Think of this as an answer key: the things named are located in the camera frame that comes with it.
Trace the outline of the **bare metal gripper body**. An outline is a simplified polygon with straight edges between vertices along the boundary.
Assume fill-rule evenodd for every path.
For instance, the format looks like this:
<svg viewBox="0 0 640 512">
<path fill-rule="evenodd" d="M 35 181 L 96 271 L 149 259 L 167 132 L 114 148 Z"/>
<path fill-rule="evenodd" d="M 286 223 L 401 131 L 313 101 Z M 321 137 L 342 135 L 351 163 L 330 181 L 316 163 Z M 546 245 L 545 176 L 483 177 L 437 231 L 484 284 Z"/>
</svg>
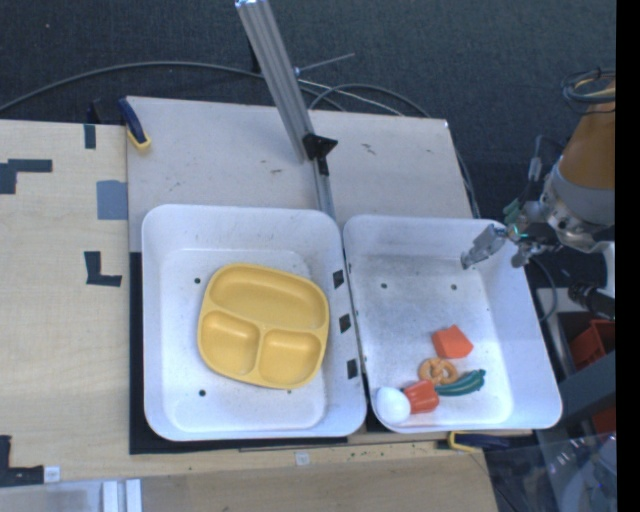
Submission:
<svg viewBox="0 0 640 512">
<path fill-rule="evenodd" d="M 522 252 L 603 252 L 609 247 L 607 228 L 575 216 L 562 202 L 515 200 L 509 205 L 509 238 Z"/>
</svg>

